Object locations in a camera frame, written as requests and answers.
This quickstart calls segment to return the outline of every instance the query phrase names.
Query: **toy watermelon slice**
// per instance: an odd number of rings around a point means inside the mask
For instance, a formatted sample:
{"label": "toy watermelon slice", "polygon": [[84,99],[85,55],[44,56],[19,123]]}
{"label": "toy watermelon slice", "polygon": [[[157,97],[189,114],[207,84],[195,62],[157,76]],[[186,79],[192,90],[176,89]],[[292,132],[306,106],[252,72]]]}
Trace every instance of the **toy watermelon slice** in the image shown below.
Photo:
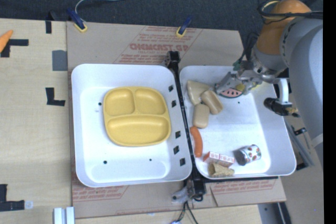
{"label": "toy watermelon slice", "polygon": [[220,92],[219,95],[225,98],[236,98],[241,96],[243,93],[233,88],[229,88],[223,92]]}

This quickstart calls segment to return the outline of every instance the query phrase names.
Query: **cardboard sheet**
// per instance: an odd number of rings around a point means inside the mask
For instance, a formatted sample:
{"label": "cardboard sheet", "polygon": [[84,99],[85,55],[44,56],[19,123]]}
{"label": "cardboard sheet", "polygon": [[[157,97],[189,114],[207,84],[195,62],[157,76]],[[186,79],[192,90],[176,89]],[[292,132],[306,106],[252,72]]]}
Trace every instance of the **cardboard sheet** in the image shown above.
{"label": "cardboard sheet", "polygon": [[[168,51],[179,51],[180,69],[190,65],[232,65],[242,54],[237,31],[187,29],[177,38],[177,27],[87,23],[80,33],[67,22],[70,139],[72,140],[72,204],[76,218],[129,215],[180,210],[171,195],[183,182],[89,188],[76,176],[73,149],[71,72],[82,63],[160,65]],[[207,193],[193,208],[285,201],[280,178],[206,184]]]}

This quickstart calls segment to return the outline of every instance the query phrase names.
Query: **black tape mark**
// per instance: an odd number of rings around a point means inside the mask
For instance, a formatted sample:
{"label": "black tape mark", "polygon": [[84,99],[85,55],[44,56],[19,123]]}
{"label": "black tape mark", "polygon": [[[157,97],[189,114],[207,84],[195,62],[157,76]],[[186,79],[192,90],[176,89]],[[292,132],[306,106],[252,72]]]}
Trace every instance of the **black tape mark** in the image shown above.
{"label": "black tape mark", "polygon": [[5,48],[3,49],[3,51],[1,52],[0,54],[0,57],[1,58],[8,58],[9,57],[9,53],[10,53],[10,45],[7,45],[5,46]]}
{"label": "black tape mark", "polygon": [[46,22],[46,34],[51,34],[51,21],[47,20]]}
{"label": "black tape mark", "polygon": [[49,105],[59,105],[64,106],[65,100],[55,100],[55,88],[46,88],[47,93],[47,104]]}
{"label": "black tape mark", "polygon": [[8,58],[10,54],[10,47],[11,46],[28,46],[29,45],[29,39],[10,39],[7,42],[7,45],[3,49],[3,51],[0,54],[1,58]]}
{"label": "black tape mark", "polygon": [[10,46],[28,46],[29,39],[10,39],[7,43]]}
{"label": "black tape mark", "polygon": [[53,71],[68,71],[68,56],[64,50],[53,50],[52,55],[52,70]]}
{"label": "black tape mark", "polygon": [[25,209],[25,201],[7,201],[7,184],[0,184],[0,212]]}

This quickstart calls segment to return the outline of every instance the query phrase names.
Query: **wooden table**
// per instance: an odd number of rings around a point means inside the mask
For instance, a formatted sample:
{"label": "wooden table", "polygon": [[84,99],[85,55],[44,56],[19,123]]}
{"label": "wooden table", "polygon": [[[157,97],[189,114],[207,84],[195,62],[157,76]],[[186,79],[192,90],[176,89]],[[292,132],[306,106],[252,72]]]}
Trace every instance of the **wooden table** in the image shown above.
{"label": "wooden table", "polygon": [[[0,184],[7,200],[33,202],[32,209],[0,212],[0,223],[52,223],[52,211],[71,204],[68,72],[53,71],[52,52],[67,50],[66,23],[0,19],[0,34],[29,46],[11,46],[0,58]],[[47,105],[46,88],[65,106]],[[77,219],[76,223],[171,223],[179,211]],[[257,205],[193,210],[199,223],[261,224]],[[193,223],[186,213],[182,223]]]}

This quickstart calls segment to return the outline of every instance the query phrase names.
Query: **carrot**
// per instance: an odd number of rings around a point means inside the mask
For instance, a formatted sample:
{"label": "carrot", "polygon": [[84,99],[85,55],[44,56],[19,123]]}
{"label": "carrot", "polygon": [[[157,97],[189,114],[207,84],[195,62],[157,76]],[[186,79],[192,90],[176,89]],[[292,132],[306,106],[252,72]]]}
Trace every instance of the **carrot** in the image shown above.
{"label": "carrot", "polygon": [[6,47],[9,39],[11,38],[13,33],[13,30],[9,30],[6,33],[4,33],[2,36],[0,36],[0,53],[4,50]]}
{"label": "carrot", "polygon": [[195,142],[194,155],[195,157],[201,157],[203,153],[203,141],[200,131],[196,126],[192,126],[190,127],[190,133],[193,136]]}

